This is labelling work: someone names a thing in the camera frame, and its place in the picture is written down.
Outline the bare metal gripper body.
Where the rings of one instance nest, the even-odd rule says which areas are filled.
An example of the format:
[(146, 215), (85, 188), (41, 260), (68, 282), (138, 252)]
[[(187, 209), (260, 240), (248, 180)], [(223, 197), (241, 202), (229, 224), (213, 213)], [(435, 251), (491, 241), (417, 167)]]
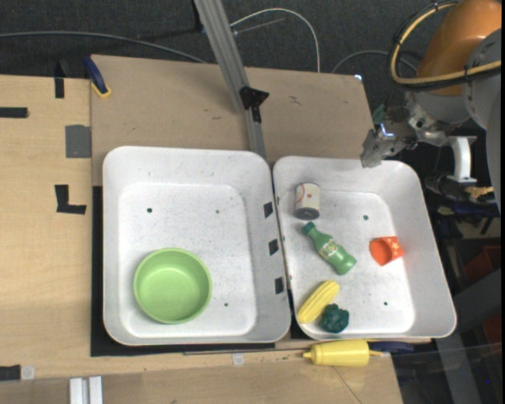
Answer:
[(381, 140), (404, 140), (405, 149), (408, 150), (423, 143), (442, 146), (452, 132), (452, 125), (435, 119), (419, 104), (388, 108), (380, 124)]

